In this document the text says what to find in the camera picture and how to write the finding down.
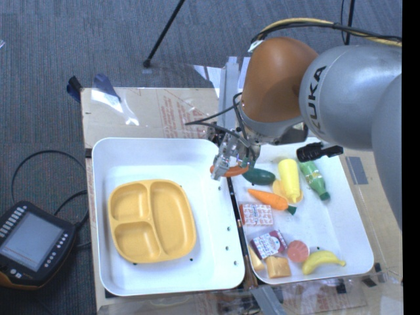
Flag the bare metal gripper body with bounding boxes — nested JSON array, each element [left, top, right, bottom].
[[218, 131, 263, 163]]

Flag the orange sausage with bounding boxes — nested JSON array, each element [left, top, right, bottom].
[[209, 164, 250, 178]]

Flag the dark green cucumber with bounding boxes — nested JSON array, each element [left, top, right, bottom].
[[241, 167, 277, 186]]

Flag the orange carrot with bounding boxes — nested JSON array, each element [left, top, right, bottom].
[[247, 188, 297, 216]]

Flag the yellow squeeze bottle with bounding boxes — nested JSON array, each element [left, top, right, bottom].
[[277, 158, 303, 204]]

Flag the white and red packet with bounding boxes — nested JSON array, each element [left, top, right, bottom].
[[238, 203, 275, 227]]

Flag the white plastic tray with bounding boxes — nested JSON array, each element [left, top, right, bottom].
[[91, 136, 247, 297], [226, 136, 375, 286]]

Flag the green bottle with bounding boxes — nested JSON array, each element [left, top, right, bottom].
[[298, 160, 331, 201]]

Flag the yellow divided plate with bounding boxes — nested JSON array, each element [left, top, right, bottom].
[[107, 178, 198, 264]]

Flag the brown cardboard board, red print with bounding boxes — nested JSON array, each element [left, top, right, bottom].
[[80, 87, 403, 315]]

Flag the maroon and white carton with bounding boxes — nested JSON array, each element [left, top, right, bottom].
[[250, 230, 289, 261]]

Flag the yellow wedge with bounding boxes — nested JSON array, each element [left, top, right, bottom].
[[247, 244, 266, 272]]

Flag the pink round slice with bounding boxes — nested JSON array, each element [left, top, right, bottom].
[[286, 240, 310, 264]]

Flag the yellow cheese block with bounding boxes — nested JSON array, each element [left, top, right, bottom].
[[264, 255, 293, 280]]

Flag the yellow banana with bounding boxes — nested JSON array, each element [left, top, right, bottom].
[[301, 249, 347, 276]]

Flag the black tripod leg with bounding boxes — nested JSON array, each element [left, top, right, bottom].
[[142, 0, 195, 69], [341, 0, 360, 46]]

